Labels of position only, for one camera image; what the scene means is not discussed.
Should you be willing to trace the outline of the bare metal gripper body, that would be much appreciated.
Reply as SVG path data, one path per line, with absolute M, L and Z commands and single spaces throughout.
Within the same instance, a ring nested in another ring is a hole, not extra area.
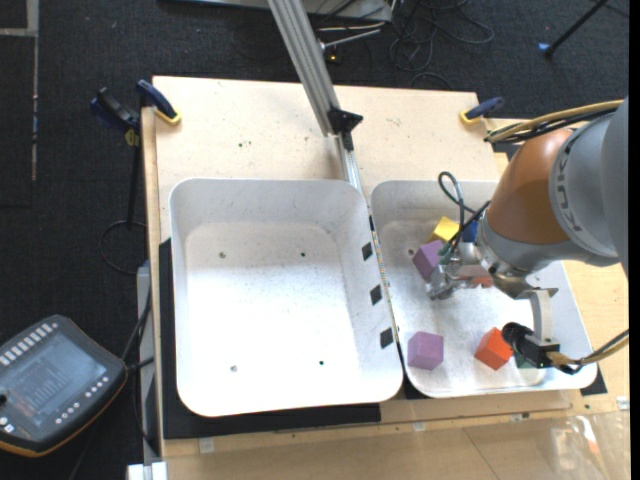
M 456 283 L 456 289 L 488 286 L 488 271 L 481 265 L 473 242 L 460 242 L 456 248 L 445 245 L 440 252 L 439 269 L 444 288 L 450 281 Z

